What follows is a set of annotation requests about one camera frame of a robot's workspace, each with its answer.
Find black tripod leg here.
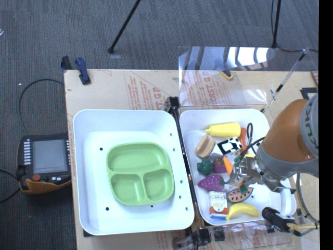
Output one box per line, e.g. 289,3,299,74
107,0,171,54

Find orange and white juice carton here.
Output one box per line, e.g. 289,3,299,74
208,190,229,219

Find brown cardboard board red print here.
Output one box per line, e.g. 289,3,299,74
63,69,319,250

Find green divided plate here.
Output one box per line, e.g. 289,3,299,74
106,142,175,206

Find green broccoli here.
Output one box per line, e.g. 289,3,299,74
196,158,215,177

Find black stand pole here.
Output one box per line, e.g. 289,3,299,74
270,0,285,48

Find white plastic tray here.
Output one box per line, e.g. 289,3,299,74
72,109,196,236
178,108,298,227

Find black block with thin wires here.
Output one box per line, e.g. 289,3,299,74
187,227,212,245
166,96,181,112

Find purple cupcake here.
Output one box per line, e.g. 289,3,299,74
213,157,226,174

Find yellow banana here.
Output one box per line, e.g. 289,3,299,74
225,202,261,221

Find orange wedge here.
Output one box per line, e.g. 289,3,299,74
223,157,234,177

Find black and white carton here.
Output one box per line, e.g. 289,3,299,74
216,136,244,157

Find yellow mustard bottle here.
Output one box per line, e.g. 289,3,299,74
204,122,242,139

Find tan hot dog bun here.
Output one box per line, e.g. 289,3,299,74
195,134,216,159

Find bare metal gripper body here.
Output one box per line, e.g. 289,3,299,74
233,156,267,185

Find orange carrot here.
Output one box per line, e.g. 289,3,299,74
239,128,248,154

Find red watermelon slice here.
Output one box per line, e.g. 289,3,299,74
227,186,254,204

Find purple grapes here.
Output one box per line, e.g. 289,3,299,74
197,174,226,192

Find black cylinder on white bracket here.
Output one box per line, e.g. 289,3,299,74
261,187,298,233

